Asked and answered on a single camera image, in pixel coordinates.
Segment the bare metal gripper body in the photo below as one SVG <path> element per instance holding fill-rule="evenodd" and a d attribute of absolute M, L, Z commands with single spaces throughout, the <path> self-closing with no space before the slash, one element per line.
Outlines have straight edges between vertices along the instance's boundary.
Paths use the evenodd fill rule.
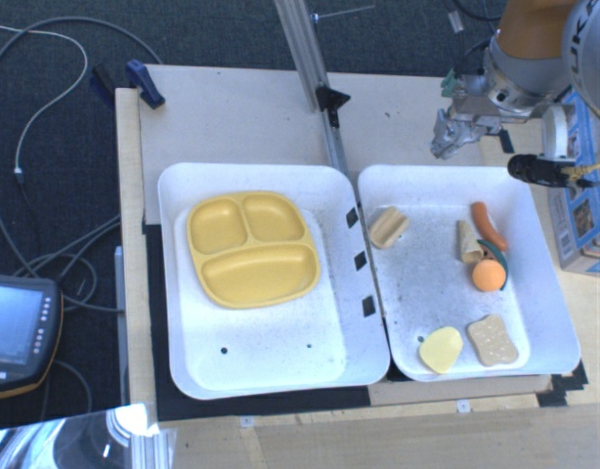
<path fill-rule="evenodd" d="M 448 82 L 448 127 L 451 135 L 497 134 L 504 123 L 524 123 L 540 104 L 540 94 L 509 80 L 501 72 L 463 74 Z"/>

